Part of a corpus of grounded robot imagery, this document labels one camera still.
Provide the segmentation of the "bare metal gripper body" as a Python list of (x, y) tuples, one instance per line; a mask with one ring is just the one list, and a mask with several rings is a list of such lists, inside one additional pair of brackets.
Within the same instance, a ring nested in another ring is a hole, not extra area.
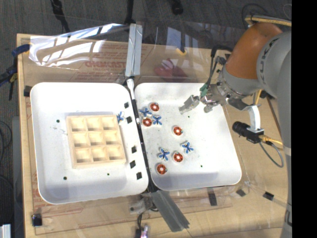
[(222, 83), (217, 82), (216, 84), (204, 84), (200, 88), (200, 100), (207, 106), (225, 106), (227, 102), (227, 94), (222, 92)]

